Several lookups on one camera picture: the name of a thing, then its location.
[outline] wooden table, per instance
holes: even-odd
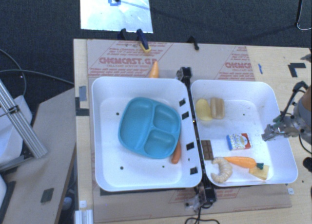
[[[3,224],[59,223],[76,154],[74,95],[71,89],[39,105],[33,129],[48,153],[3,176],[16,182]]]
[[[215,45],[215,48],[222,50],[223,45]],[[276,95],[279,108],[285,108],[292,93],[293,86],[304,80],[307,84],[311,83],[311,64],[300,60],[310,53],[309,49],[301,48],[282,48],[282,47],[258,47],[247,46],[248,55],[252,64],[253,73],[256,81],[263,81],[269,84]],[[87,69],[87,40],[74,40],[74,60],[75,60],[75,97],[79,98],[79,88],[87,86],[88,90],[88,69]],[[288,65],[290,63],[305,63],[305,69],[296,69],[297,77],[292,77]],[[175,60],[176,71],[181,67]],[[80,101],[81,109],[89,108],[88,98]],[[92,195],[92,168],[90,152],[90,119],[88,116],[77,116],[77,159],[78,159],[78,197],[83,203],[80,210],[93,209]],[[267,209],[259,211],[244,211],[221,214],[202,215],[203,219],[217,219],[222,224],[236,223],[281,223],[281,224],[309,224],[312,219],[312,200],[311,200],[311,173],[303,167],[302,161],[309,156],[302,149],[297,138],[290,138],[291,148],[298,167],[297,180],[287,187],[292,189],[291,208]],[[186,216],[135,220],[118,222],[125,224],[176,224],[184,223]]]

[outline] blue divided plate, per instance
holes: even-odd
[[[151,158],[170,156],[181,130],[179,114],[155,100],[136,97],[123,113],[118,138],[129,150]]]

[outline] blue clamp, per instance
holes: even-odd
[[[140,46],[143,49],[143,51],[145,53],[149,53],[151,51],[151,48],[148,45],[147,39],[146,39],[145,34],[143,33],[143,31],[141,29],[138,29],[136,31],[136,34],[137,34],[137,40],[141,41]]]

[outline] metal plate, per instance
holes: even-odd
[[[153,33],[148,0],[80,0],[81,28]]]

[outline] toy carrot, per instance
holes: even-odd
[[[254,168],[257,166],[257,162],[251,157],[228,156],[224,157],[224,159],[243,168]]]
[[[157,61],[155,61],[153,63],[151,72],[150,72],[148,77],[149,78],[158,78],[159,77],[159,70],[158,70],[158,62]]]
[[[176,144],[176,148],[175,148],[175,151],[172,155],[172,159],[171,159],[171,162],[173,164],[177,164],[178,161],[180,160],[180,157],[181,157],[181,143],[180,143],[180,140],[177,142]]]

